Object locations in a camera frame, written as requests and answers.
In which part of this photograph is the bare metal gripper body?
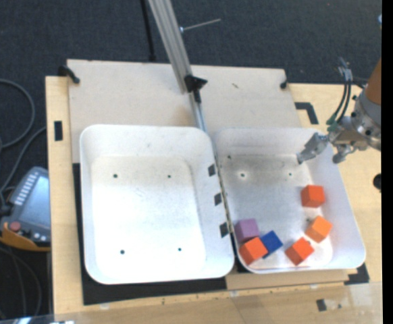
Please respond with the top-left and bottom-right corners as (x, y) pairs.
(327, 117), (383, 152)

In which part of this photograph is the thin black and white rod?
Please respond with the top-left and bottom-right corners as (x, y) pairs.
(190, 92), (242, 270)

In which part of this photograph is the blue cube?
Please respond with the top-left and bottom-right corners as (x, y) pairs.
(259, 229), (284, 259)

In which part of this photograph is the white plastic tray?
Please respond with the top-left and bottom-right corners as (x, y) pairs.
(78, 124), (236, 286)
(212, 126), (367, 275)

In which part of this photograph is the light orange cube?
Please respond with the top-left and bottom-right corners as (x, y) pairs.
(305, 215), (334, 244)

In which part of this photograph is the pale flat board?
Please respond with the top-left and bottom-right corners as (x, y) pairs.
(65, 58), (352, 291)

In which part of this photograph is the purple cube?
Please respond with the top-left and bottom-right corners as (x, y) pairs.
(234, 218), (261, 244)

